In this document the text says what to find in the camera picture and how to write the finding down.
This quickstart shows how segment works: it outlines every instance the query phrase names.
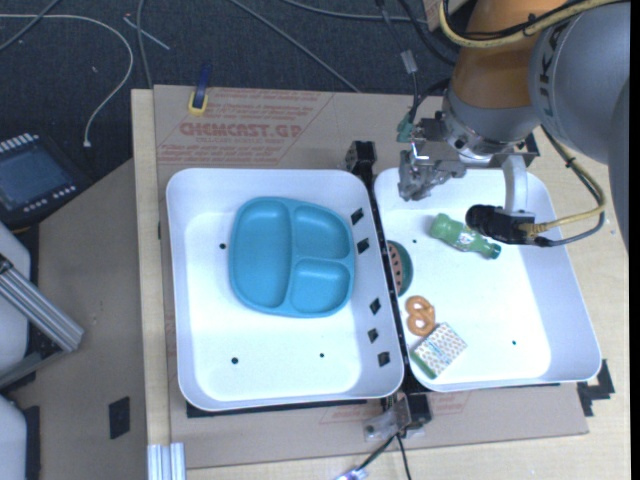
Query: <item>green bottle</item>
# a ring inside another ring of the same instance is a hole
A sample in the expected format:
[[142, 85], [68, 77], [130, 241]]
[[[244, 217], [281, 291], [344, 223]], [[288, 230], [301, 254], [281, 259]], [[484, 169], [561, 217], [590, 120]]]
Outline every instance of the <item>green bottle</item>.
[[462, 222], [451, 219], [444, 213], [439, 213], [436, 216], [431, 224], [429, 234], [460, 251], [479, 252], [485, 258], [496, 259], [502, 250], [498, 244], [488, 242], [480, 233], [473, 231]]

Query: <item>blue plate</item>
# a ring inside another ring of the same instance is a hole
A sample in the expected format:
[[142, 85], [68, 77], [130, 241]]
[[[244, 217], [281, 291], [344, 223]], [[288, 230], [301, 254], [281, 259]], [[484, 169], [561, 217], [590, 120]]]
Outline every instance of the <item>blue plate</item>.
[[260, 197], [236, 214], [229, 275], [248, 307], [275, 315], [328, 316], [351, 298], [351, 230], [336, 212], [311, 203]]

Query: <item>white tray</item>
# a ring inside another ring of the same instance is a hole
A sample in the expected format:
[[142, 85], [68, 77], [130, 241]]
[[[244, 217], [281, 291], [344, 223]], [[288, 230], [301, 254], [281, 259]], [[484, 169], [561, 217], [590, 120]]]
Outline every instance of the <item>white tray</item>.
[[[503, 206], [500, 170], [471, 170], [421, 201], [398, 196], [398, 170], [376, 179], [385, 238], [409, 252], [413, 281], [399, 299], [407, 347], [421, 338], [406, 325], [405, 301], [422, 295], [468, 347], [434, 380], [411, 360], [416, 378], [434, 391], [582, 381], [597, 374], [600, 350], [563, 246], [503, 245], [495, 260], [460, 252], [431, 238], [438, 213], [464, 222], [474, 204]], [[528, 208], [537, 221], [555, 218], [543, 183], [528, 174]], [[561, 238], [559, 231], [546, 234]]]
[[[178, 378], [189, 402], [222, 411], [381, 398], [398, 389], [402, 355], [358, 178], [333, 170], [186, 169], [171, 178], [166, 194]], [[260, 313], [236, 299], [225, 246], [237, 210], [261, 196], [330, 208], [349, 223], [354, 244], [369, 241], [356, 252], [353, 294], [343, 309], [300, 319]], [[359, 209], [363, 217], [352, 225]]]

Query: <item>white cable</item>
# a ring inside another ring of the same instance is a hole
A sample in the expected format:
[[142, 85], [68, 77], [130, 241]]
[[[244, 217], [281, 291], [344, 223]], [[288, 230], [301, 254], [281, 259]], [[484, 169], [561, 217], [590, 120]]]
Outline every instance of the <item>white cable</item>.
[[[36, 17], [38, 17], [37, 14], [0, 14], [0, 18], [33, 19]], [[113, 89], [113, 91], [111, 91], [109, 95], [102, 101], [102, 103], [100, 103], [100, 105], [98, 105], [98, 107], [93, 111], [84, 128], [84, 142], [82, 143], [82, 145], [85, 148], [90, 148], [92, 146], [91, 146], [91, 141], [89, 140], [89, 129], [91, 128], [91, 125], [93, 124], [94, 119], [96, 118], [98, 113], [104, 108], [104, 106], [111, 100], [111, 98], [113, 98], [117, 94], [117, 92], [120, 89], [122, 89], [124, 84], [127, 83], [127, 80], [131, 76], [131, 71], [133, 70], [133, 50], [131, 49], [131, 46], [129, 45], [127, 40], [122, 36], [120, 32], [118, 32], [113, 27], [110, 27], [106, 23], [103, 23], [98, 20], [94, 20], [93, 18], [88, 18], [87, 16], [77, 16], [74, 14], [47, 14], [45, 16], [42, 16], [42, 18], [80, 20], [80, 21], [86, 21], [88, 23], [93, 23], [94, 25], [99, 25], [103, 28], [106, 28], [108, 31], [114, 33], [122, 41], [122, 43], [127, 48], [127, 51], [129, 52], [129, 67], [127, 68], [127, 72], [125, 73], [120, 83], [116, 86], [116, 88]]]

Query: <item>pretzel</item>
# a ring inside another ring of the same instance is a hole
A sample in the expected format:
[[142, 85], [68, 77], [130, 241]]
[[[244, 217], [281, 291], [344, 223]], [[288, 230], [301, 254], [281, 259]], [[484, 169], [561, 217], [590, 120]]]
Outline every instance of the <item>pretzel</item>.
[[407, 299], [404, 307], [409, 313], [409, 330], [416, 336], [431, 334], [436, 327], [436, 310], [431, 303], [420, 295], [414, 295]]

